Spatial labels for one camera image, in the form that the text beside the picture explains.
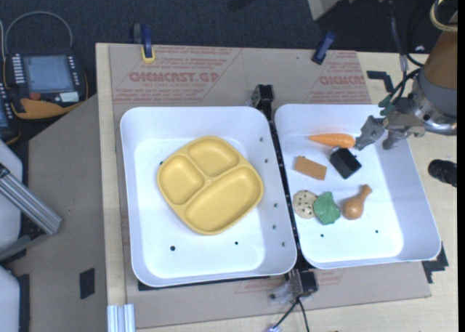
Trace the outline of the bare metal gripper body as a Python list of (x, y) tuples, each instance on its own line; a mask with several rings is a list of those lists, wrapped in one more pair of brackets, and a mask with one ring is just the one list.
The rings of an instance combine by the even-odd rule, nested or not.
[(385, 117), (386, 129), (405, 130), (410, 133), (430, 132), (444, 136), (457, 133), (456, 97), (433, 97), (409, 94), (386, 106), (380, 115)]

